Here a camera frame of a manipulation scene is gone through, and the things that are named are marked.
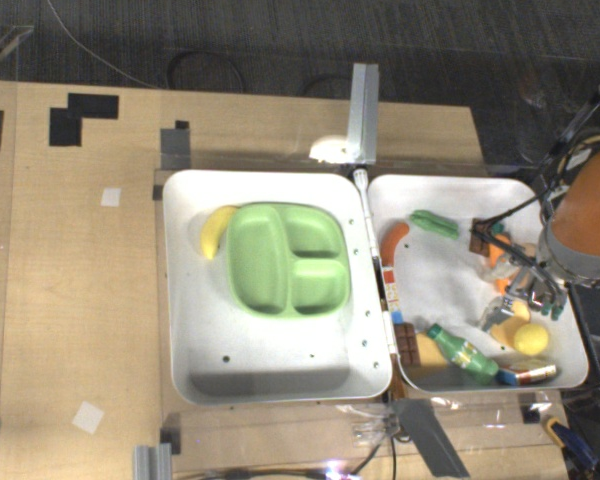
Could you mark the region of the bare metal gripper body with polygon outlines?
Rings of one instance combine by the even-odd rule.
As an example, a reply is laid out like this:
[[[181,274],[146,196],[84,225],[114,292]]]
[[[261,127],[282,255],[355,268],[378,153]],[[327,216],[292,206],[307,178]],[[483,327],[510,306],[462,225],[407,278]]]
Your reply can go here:
[[[553,310],[556,307],[555,283],[530,267],[522,267],[505,289],[504,306],[524,303],[530,310]]]

